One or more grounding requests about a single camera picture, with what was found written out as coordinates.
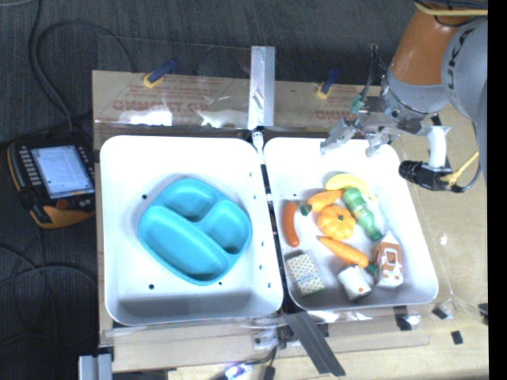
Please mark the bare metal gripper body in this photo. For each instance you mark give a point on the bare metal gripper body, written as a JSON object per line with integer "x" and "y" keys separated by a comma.
{"x": 380, "y": 119}

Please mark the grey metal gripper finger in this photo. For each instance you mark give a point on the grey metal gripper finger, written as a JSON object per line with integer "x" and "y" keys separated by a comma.
{"x": 376, "y": 143}
{"x": 336, "y": 137}

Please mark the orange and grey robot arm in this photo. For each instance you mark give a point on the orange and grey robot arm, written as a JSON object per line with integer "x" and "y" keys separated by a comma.
{"x": 420, "y": 46}

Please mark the white plastic tray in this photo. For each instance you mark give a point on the white plastic tray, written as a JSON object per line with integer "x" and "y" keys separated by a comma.
{"x": 126, "y": 232}
{"x": 301, "y": 160}

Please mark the yellow banana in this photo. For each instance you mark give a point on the yellow banana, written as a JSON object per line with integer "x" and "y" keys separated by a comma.
{"x": 342, "y": 181}

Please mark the brown cardboard board, red print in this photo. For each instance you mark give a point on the brown cardboard board, red print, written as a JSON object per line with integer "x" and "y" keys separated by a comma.
{"x": 301, "y": 101}

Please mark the orange carrot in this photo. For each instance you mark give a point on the orange carrot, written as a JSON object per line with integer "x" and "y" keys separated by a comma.
{"x": 325, "y": 199}
{"x": 344, "y": 251}

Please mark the green plastic bottle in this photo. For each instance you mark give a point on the green plastic bottle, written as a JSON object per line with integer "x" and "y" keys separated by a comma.
{"x": 358, "y": 208}

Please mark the orange pumpkin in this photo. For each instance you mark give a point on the orange pumpkin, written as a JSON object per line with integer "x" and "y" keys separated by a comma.
{"x": 336, "y": 222}

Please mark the orange sausage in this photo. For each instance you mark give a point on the orange sausage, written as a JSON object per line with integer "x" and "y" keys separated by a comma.
{"x": 290, "y": 224}

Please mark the orange and white carton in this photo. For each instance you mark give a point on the orange and white carton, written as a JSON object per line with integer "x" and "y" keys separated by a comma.
{"x": 389, "y": 263}

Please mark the yellow patterned packet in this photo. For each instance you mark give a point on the yellow patterned packet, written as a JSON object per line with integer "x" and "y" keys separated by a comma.
{"x": 305, "y": 274}

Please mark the white can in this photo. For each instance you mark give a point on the white can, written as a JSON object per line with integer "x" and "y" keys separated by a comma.
{"x": 353, "y": 282}

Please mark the blue divided plate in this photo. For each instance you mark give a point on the blue divided plate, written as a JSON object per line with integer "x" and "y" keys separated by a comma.
{"x": 178, "y": 236}

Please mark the black cylinder on white bracket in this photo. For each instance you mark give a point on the black cylinder on white bracket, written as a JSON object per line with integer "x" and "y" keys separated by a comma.
{"x": 424, "y": 174}

